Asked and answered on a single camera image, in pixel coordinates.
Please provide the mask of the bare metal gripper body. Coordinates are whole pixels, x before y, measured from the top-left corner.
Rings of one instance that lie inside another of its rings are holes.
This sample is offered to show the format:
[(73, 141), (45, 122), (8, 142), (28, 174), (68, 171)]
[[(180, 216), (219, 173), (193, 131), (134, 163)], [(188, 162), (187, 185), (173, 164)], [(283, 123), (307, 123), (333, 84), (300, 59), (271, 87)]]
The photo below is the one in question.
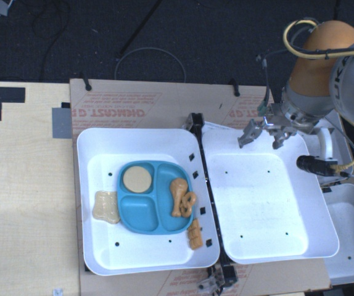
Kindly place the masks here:
[(265, 127), (269, 130), (301, 131), (310, 134), (318, 124), (317, 117), (288, 102), (270, 104), (263, 118)]

